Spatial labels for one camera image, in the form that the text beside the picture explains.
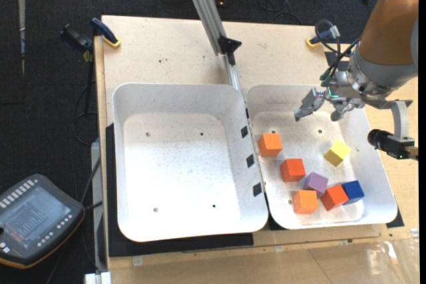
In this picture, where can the thin black and white rod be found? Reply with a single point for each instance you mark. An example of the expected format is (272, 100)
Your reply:
(256, 146)

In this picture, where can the orange cube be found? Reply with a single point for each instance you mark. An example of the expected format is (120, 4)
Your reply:
(305, 202)
(269, 144)

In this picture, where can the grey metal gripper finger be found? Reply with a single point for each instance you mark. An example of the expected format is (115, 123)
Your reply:
(307, 104)
(339, 111)

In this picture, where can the yellow cube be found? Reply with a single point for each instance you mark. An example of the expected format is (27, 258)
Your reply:
(337, 153)

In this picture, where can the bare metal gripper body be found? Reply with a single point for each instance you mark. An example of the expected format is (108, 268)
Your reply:
(346, 89)

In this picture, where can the blue cube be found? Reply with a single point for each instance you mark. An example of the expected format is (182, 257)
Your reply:
(353, 192)

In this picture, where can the white plastic tray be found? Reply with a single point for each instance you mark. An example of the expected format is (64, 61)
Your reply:
(179, 163)
(309, 146)

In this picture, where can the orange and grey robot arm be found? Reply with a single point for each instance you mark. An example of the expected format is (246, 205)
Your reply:
(386, 30)

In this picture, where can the black cylinder on white bracket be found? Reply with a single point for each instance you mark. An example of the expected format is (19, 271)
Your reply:
(387, 142)

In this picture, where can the red-orange cube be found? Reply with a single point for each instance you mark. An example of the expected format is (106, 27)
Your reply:
(292, 170)
(333, 197)

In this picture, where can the pale wood board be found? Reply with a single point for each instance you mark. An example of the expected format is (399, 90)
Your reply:
(166, 50)

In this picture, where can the purple cube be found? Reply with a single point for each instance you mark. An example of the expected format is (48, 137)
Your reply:
(315, 183)

